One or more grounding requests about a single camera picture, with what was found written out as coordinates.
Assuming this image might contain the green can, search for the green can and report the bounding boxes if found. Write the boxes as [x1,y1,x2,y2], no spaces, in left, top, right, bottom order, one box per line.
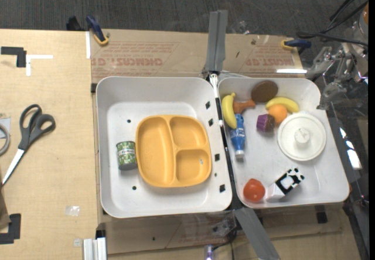
[115,141,138,171]

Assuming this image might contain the red tomato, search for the red tomato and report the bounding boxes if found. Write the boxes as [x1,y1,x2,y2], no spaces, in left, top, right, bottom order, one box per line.
[243,178,267,203]

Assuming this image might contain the grey tape roll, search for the grey tape roll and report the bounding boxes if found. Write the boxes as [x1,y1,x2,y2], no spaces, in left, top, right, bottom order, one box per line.
[0,121,11,157]

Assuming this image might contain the white round lid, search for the white round lid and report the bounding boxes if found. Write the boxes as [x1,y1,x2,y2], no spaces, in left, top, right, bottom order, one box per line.
[277,112,328,162]

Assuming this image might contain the yellow banana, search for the yellow banana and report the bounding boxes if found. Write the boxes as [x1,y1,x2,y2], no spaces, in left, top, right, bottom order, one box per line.
[221,92,238,130]
[265,97,300,114]

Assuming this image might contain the white plastic tray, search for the white plastic tray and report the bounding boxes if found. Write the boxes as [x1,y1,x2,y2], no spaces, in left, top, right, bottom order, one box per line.
[217,77,350,210]
[96,76,233,219]

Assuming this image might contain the grey handled scissors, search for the grey handled scissors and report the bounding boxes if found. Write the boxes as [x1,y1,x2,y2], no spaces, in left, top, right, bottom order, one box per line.
[1,104,57,187]

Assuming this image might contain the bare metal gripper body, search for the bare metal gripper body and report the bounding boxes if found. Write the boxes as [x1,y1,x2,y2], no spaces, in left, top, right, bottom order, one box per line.
[336,39,370,84]

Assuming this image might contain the blue plastic bottle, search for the blue plastic bottle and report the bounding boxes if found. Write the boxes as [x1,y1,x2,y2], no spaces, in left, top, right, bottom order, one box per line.
[229,113,247,160]

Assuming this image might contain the brown round biscuit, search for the brown round biscuit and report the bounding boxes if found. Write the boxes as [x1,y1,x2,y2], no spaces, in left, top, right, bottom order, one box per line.
[251,80,279,104]

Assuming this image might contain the orange toy fruit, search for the orange toy fruit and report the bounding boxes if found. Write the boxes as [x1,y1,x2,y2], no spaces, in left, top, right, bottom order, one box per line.
[268,104,288,125]

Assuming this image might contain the purple cupcake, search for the purple cupcake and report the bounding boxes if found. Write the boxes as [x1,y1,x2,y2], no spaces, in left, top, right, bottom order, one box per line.
[256,114,276,134]

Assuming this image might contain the brown toy drumstick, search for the brown toy drumstick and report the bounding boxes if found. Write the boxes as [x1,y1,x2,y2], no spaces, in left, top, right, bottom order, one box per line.
[233,99,257,115]

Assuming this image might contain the black and white carton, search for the black and white carton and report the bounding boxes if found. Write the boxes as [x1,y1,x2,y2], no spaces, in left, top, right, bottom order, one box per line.
[265,167,306,203]

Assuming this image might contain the orange divided plate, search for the orange divided plate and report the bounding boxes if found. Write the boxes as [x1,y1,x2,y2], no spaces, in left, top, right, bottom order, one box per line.
[135,114,213,188]

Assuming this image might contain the brown cardboard board red print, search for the brown cardboard board red print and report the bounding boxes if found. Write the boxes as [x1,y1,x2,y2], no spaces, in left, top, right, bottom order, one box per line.
[89,29,353,255]

